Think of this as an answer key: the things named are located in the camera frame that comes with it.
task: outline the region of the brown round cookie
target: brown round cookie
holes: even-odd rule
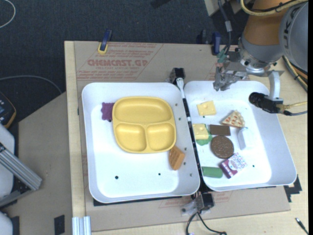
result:
[[[218,158],[228,159],[234,154],[234,144],[225,136],[216,136],[211,140],[211,150]]]

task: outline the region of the cheese slice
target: cheese slice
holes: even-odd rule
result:
[[[209,116],[216,114],[216,109],[213,101],[207,101],[201,104],[197,104],[197,109],[200,116]]]
[[[209,133],[204,123],[195,123],[192,125],[192,129],[196,140],[205,140],[209,138]]]
[[[227,118],[225,118],[222,121],[222,124],[241,128],[245,126],[245,120],[240,112],[236,110],[233,111]]]

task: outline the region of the blue clamp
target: blue clamp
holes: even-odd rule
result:
[[[112,37],[112,30],[106,29],[106,32],[104,33],[103,40],[99,44],[99,47],[98,47],[98,53],[100,55],[104,55],[107,52],[107,49],[108,49],[107,43],[108,43],[108,41],[111,40],[111,37]]]
[[[212,34],[212,54],[217,55],[220,52],[221,35],[217,31]]]

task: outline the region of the pizza slice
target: pizza slice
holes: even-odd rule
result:
[[[245,126],[245,121],[240,112],[236,110],[233,111],[227,118],[225,118],[222,121],[222,124],[241,128]]]

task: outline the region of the yellow plate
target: yellow plate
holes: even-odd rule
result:
[[[176,142],[176,127],[171,106],[150,96],[123,97],[112,111],[117,144],[132,153],[155,153],[171,149]]]

